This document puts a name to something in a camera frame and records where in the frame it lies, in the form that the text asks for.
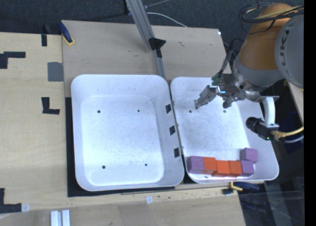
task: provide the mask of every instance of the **purple block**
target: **purple block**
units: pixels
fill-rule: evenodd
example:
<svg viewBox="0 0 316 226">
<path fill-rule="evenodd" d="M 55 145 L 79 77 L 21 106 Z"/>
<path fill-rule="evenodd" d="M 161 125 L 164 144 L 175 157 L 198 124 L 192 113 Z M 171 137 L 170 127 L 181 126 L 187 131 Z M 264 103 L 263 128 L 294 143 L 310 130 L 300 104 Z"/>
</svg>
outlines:
<svg viewBox="0 0 316 226">
<path fill-rule="evenodd" d="M 204 171 L 203 157 L 191 156 L 187 159 L 188 173 L 200 174 Z"/>
<path fill-rule="evenodd" d="M 249 177 L 255 173 L 253 162 L 249 160 L 241 160 L 242 176 Z"/>
<path fill-rule="evenodd" d="M 258 161 L 257 150 L 251 148 L 245 148 L 240 151 L 240 160 L 249 160 L 254 163 Z"/>
</svg>

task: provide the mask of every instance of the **wooden table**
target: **wooden table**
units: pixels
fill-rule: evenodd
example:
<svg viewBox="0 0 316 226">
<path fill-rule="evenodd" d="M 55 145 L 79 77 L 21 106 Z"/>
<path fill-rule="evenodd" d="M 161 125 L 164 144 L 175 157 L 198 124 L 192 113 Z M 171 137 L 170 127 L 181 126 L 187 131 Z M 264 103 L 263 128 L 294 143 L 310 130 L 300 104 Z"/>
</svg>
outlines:
<svg viewBox="0 0 316 226">
<path fill-rule="evenodd" d="M 47 35 L 47 46 L 42 46 L 38 34 L 0 33 L 0 53 L 26 53 L 26 58 L 9 58 L 8 68 L 0 69 L 0 188 L 5 188 L 5 204 L 30 206 L 29 212 L 0 215 L 0 225 L 16 225 L 21 220 L 24 225 L 48 225 L 49 212 L 61 209 L 71 210 L 72 225 L 139 226 L 142 221 L 146 222 L 144 225 L 159 226 L 201 226 L 210 222 L 245 225 L 237 193 L 222 194 L 227 183 L 180 184 L 174 190 L 155 192 L 67 196 L 65 97 L 70 95 L 73 77 L 88 71 L 155 74 L 156 69 L 151 54 L 146 59 L 148 53 L 142 49 L 135 25 L 64 23 L 76 36 L 73 49 L 59 35 Z M 94 52 L 84 50 L 84 35 L 89 32 L 82 28 L 98 28 L 103 40 L 110 39 L 111 44 L 96 47 Z M 167 40 L 162 48 L 167 80 L 185 75 L 209 77 L 219 71 L 225 50 L 217 29 L 153 26 L 153 30 L 157 38 Z M 94 42 L 98 46 L 104 41 Z M 84 51 L 90 51 L 100 61 L 108 58 L 111 66 L 100 69 L 98 62 L 84 64 Z M 123 65 L 127 58 L 137 60 Z M 52 62 L 64 65 L 65 83 L 48 81 L 47 66 Z M 81 62 L 81 67 L 85 65 L 87 69 L 76 69 L 74 62 Z M 59 115 L 42 113 L 42 97 L 50 98 L 50 108 L 60 109 Z M 145 202 L 146 196 L 153 198 L 152 204 Z"/>
</svg>

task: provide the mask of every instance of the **plastic tray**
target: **plastic tray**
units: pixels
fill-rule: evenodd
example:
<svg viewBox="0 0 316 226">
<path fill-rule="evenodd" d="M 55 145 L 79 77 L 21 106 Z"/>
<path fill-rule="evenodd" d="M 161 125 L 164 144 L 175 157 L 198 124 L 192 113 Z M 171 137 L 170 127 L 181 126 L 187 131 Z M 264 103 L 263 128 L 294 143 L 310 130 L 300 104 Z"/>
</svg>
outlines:
<svg viewBox="0 0 316 226">
<path fill-rule="evenodd" d="M 156 75 L 72 81 L 75 173 L 88 191 L 168 187 L 184 177 L 169 86 Z"/>
<path fill-rule="evenodd" d="M 215 157 L 218 160 L 239 160 L 245 147 L 257 149 L 255 174 L 250 177 L 213 177 L 189 174 L 197 183 L 228 181 L 265 181 L 278 176 L 279 167 L 270 141 L 266 141 L 245 126 L 248 117 L 263 118 L 259 103 L 247 99 L 231 107 L 222 107 L 223 99 L 215 97 L 207 105 L 195 109 L 194 100 L 207 86 L 210 78 L 178 77 L 170 85 L 174 112 L 185 159 L 190 156 Z"/>
</svg>

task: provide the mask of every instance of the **cube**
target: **cube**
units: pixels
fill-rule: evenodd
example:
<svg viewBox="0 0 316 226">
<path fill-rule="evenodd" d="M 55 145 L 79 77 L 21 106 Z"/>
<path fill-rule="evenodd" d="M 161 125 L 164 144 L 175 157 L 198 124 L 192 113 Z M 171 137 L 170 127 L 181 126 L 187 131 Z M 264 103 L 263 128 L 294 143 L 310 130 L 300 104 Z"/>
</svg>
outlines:
<svg viewBox="0 0 316 226">
<path fill-rule="evenodd" d="M 231 173 L 229 163 L 226 160 L 216 160 L 216 166 L 217 170 L 212 173 L 214 177 L 225 177 Z"/>
<path fill-rule="evenodd" d="M 204 171 L 204 159 L 199 156 L 191 156 L 187 159 L 188 173 L 200 174 Z"/>
<path fill-rule="evenodd" d="M 216 158 L 204 157 L 204 171 L 202 173 L 211 175 L 215 171 L 217 171 Z"/>
<path fill-rule="evenodd" d="M 255 173 L 254 163 L 249 160 L 241 160 L 242 176 L 249 177 Z"/>
<path fill-rule="evenodd" d="M 258 161 L 257 150 L 251 148 L 244 148 L 239 153 L 240 160 L 249 160 L 254 163 Z"/>
<path fill-rule="evenodd" d="M 231 173 L 229 174 L 230 177 L 238 177 L 242 174 L 241 162 L 240 161 L 228 161 L 229 169 Z"/>
</svg>

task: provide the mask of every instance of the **orange block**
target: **orange block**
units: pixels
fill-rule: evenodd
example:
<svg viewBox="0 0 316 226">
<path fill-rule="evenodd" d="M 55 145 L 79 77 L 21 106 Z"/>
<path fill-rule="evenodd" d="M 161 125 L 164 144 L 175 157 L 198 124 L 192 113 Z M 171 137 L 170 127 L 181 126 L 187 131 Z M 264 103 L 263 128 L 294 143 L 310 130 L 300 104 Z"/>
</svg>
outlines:
<svg viewBox="0 0 316 226">
<path fill-rule="evenodd" d="M 202 174 L 212 174 L 217 171 L 217 164 L 215 157 L 204 157 L 204 171 Z"/>
<path fill-rule="evenodd" d="M 229 168 L 231 173 L 229 176 L 231 177 L 237 177 L 242 174 L 242 168 L 241 168 L 241 162 L 240 161 L 228 161 L 229 163 Z"/>
<path fill-rule="evenodd" d="M 217 171 L 213 172 L 214 177 L 225 177 L 231 173 L 229 162 L 226 160 L 216 160 Z"/>
</svg>

